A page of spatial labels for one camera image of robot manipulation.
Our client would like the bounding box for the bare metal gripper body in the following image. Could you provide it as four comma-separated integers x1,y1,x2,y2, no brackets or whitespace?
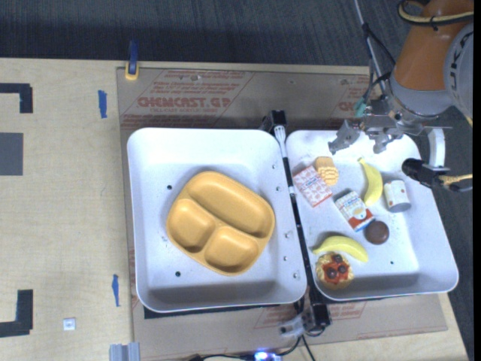
361,96,434,142

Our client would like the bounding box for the yellow corn cob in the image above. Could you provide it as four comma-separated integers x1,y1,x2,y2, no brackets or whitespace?
313,156,340,187

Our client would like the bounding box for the yellow banana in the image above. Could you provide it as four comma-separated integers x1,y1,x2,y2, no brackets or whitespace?
310,235,370,264
356,156,384,208

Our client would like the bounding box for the small white can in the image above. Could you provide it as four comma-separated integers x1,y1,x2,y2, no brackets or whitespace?
383,179,412,213

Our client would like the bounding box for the orange patterned white carton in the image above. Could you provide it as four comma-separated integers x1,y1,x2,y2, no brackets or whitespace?
292,165,334,208

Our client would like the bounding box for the red and white carton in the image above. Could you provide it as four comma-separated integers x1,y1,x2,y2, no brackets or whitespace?
334,190,376,233

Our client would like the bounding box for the thin black and white rod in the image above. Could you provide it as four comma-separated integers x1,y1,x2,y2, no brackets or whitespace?
274,124,325,308

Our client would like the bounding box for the brown round biscuit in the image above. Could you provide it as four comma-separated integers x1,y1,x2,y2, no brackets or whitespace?
364,220,390,245

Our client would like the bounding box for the white plastic tray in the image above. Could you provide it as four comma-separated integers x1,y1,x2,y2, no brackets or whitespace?
126,126,308,314
285,128,460,302

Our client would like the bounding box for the brown cardboard board red print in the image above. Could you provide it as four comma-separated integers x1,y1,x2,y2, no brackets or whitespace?
115,65,449,345

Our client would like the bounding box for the pasta with sauce and meatballs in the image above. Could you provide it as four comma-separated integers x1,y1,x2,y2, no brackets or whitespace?
314,251,355,291

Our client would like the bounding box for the orange divided plate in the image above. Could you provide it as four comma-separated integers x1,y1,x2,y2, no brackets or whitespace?
165,170,277,277

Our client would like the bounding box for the black cylinder on white bracket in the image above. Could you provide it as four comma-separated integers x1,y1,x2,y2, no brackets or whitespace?
401,126,451,190

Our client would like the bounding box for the black block with thin wires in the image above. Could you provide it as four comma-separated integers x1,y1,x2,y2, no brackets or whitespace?
259,109,288,135
300,302,333,330

